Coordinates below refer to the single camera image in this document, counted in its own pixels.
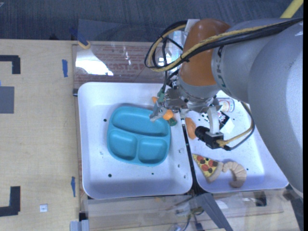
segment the black corner marker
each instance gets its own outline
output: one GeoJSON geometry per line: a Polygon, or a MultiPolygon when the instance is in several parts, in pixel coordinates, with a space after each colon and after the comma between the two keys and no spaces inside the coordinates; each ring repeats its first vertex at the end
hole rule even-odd
{"type": "Polygon", "coordinates": [[[0,62],[12,62],[12,74],[19,75],[21,73],[18,55],[0,55],[0,62]]]}
{"type": "Polygon", "coordinates": [[[15,216],[20,211],[20,186],[11,187],[9,206],[0,207],[0,217],[15,216]]]}

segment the table surface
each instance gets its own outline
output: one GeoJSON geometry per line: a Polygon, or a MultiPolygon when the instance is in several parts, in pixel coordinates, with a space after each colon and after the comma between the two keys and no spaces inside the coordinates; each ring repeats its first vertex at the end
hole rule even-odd
{"type": "MultiPolygon", "coordinates": [[[[0,39],[1,55],[21,58],[19,75],[12,74],[12,63],[0,62],[1,86],[14,87],[15,102],[14,114],[0,114],[0,207],[8,206],[10,187],[21,187],[21,210],[17,216],[0,217],[3,230],[63,231],[69,230],[70,221],[78,220],[78,131],[72,56],[76,44],[0,39]],[[67,77],[63,60],[68,65],[67,77]],[[72,177],[76,181],[75,196],[72,177]],[[48,205],[47,212],[40,212],[43,204],[48,205]]],[[[299,230],[291,203],[282,200],[281,205],[281,213],[228,221],[232,227],[244,230],[299,230]]],[[[207,230],[218,230],[210,220],[204,225],[207,230]]]]}

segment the gray carpet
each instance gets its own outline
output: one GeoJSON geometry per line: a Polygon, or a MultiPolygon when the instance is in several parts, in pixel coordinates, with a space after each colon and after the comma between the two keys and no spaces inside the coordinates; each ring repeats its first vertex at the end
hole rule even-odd
{"type": "MultiPolygon", "coordinates": [[[[94,25],[97,21],[126,25],[128,32],[139,33],[138,40],[153,41],[161,28],[176,21],[216,18],[234,25],[247,20],[278,18],[291,1],[0,0],[0,39],[70,40],[69,28],[78,28],[79,22],[87,28],[87,23],[94,25]]],[[[303,6],[294,17],[303,17],[303,6]]],[[[303,203],[293,201],[293,206],[303,230],[303,203]]]]}

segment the toy pizza slice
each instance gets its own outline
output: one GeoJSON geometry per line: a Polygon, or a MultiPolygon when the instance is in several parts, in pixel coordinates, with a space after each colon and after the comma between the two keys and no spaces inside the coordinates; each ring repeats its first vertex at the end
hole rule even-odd
{"type": "Polygon", "coordinates": [[[215,161],[208,157],[203,157],[201,155],[192,154],[193,159],[198,164],[201,169],[203,175],[206,178],[206,181],[211,183],[217,179],[220,175],[223,167],[223,163],[219,161],[215,161]]]}

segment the shrimp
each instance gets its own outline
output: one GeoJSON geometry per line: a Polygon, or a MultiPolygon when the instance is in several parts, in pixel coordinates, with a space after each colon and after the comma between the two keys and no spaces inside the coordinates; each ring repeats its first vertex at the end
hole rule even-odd
{"type": "Polygon", "coordinates": [[[227,162],[223,165],[222,172],[227,172],[228,169],[232,172],[233,181],[230,181],[229,184],[231,187],[240,188],[247,178],[247,172],[245,168],[238,164],[237,162],[227,162]]]}

